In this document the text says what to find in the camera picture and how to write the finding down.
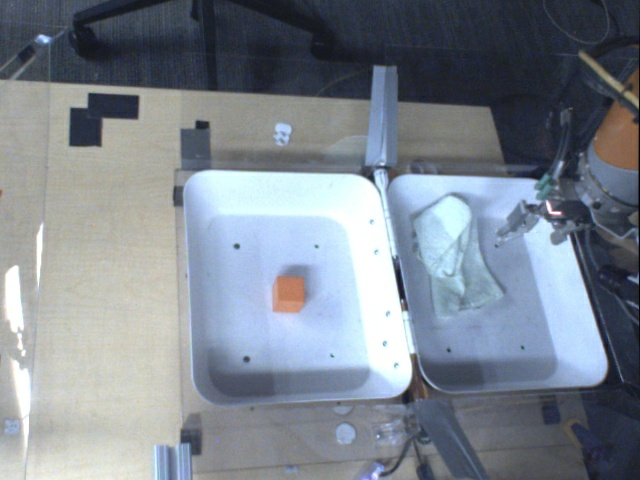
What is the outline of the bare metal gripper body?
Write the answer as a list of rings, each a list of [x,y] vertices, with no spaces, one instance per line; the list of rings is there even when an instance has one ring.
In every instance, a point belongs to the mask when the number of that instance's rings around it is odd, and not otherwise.
[[[611,198],[606,193],[570,193],[542,189],[536,194],[541,201],[540,216],[550,223],[553,245],[565,242],[579,231],[597,230],[605,238],[625,240],[631,238],[631,207]]]

